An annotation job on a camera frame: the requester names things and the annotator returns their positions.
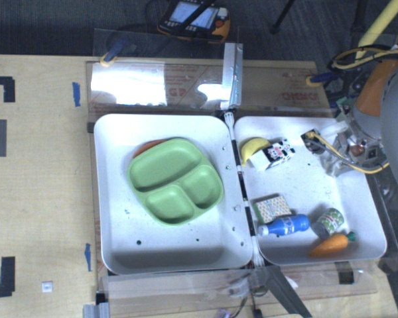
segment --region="yellow banana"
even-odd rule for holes
[[[268,146],[271,146],[271,143],[265,138],[257,137],[247,141],[240,150],[242,160],[241,165],[246,166],[246,162],[252,154],[256,153],[259,150],[263,150]]]

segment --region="blue plastic bottle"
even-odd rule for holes
[[[258,233],[266,236],[271,233],[279,236],[291,235],[298,231],[306,231],[310,227],[310,221],[306,215],[288,215],[280,217],[271,223],[258,227]]]

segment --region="wooden table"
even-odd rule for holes
[[[95,301],[96,242],[86,62],[90,57],[1,56],[0,76],[16,82],[16,101],[3,102],[7,154],[0,157],[1,257],[15,257],[15,291],[0,297],[0,317],[81,317]],[[80,86],[80,106],[73,83]],[[91,247],[91,271],[84,251]],[[376,293],[305,300],[313,317],[398,317],[385,274],[375,268]],[[53,290],[42,291],[43,282]],[[278,303],[265,317],[285,316]],[[163,315],[213,317],[215,310]],[[238,317],[251,317],[244,309]]]

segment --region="dark floor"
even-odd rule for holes
[[[331,58],[351,46],[359,0],[296,0],[280,31],[271,34],[287,1],[217,0],[230,11],[228,41],[243,43],[245,59],[312,60],[324,71]],[[388,2],[368,0],[361,32]],[[154,32],[166,6],[165,0],[0,0],[0,54],[99,56],[99,30],[133,25],[134,32]],[[398,14],[378,41],[393,44],[397,37]],[[397,293],[398,279],[392,284]]]

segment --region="green can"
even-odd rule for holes
[[[333,235],[339,226],[345,222],[344,216],[339,210],[331,207],[328,208],[318,219],[311,225],[311,229],[321,239],[327,239]]]

